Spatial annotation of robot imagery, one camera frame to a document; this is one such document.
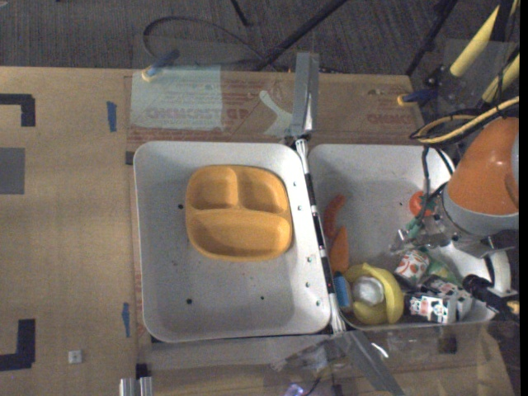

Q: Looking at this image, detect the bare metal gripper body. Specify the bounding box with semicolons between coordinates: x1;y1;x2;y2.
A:
412;214;497;260

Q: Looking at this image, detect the white can orange print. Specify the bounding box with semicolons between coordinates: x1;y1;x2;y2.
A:
394;248;431;288

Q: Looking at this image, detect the orange round ball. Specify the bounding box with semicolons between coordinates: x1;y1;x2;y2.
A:
408;191;434;218

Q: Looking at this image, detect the green and yellow packet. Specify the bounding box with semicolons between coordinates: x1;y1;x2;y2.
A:
428;260;460;285

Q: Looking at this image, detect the yellow banana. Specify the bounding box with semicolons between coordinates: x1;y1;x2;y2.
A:
344;262;406;327

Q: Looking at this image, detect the black and white carton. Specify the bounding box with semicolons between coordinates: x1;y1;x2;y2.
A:
403;293;459;325
420;274;474;320

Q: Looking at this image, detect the white round lump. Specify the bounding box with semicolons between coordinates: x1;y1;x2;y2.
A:
351;276;386;308

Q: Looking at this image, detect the orange carrot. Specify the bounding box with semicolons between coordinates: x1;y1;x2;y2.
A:
328;226;351;275

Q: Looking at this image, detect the white plastic tray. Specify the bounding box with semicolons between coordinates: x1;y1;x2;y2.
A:
307;143;498;332
132;140;333;344

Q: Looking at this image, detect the blue cylinder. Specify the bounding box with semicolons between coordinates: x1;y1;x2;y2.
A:
332;272;352;309

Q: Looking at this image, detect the thin black and white rod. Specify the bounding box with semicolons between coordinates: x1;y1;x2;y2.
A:
294;138;346;334

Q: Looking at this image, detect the orange divided plate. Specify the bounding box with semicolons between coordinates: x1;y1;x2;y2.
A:
184;164;295;263

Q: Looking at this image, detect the brown cardboard board red print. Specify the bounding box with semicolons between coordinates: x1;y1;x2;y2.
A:
123;70;512;396

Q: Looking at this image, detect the black cylinder on white bracket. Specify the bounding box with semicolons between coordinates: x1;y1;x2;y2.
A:
436;241;515;318

